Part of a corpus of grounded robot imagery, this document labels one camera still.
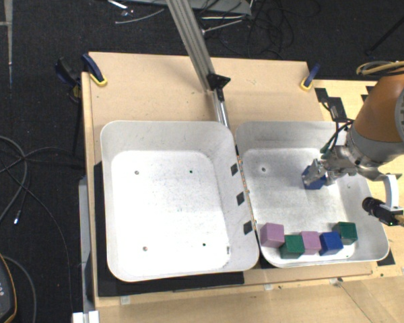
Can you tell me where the green cube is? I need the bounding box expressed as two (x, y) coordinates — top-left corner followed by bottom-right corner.
(331, 221), (359, 246)
(278, 234), (306, 260)

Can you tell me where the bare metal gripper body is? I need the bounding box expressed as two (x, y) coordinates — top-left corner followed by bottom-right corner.
(322, 144), (387, 182)

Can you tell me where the blue cube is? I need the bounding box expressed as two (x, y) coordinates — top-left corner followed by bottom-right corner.
(318, 231), (345, 256)
(300, 165), (328, 191)

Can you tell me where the pale wood board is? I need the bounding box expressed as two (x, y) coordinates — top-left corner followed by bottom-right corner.
(87, 51), (374, 308)

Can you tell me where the purple cube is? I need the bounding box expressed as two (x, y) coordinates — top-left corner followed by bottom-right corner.
(300, 230), (323, 256)
(259, 222), (286, 249)

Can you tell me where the black cylinder on white bracket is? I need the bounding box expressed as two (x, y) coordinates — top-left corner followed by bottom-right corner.
(362, 174), (404, 227)

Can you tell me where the black block with thin wires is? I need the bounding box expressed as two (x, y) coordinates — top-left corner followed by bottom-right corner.
(329, 97), (348, 120)

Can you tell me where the white plastic tray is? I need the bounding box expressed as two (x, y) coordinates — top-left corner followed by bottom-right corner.
(234, 120), (391, 269)
(100, 120), (261, 283)

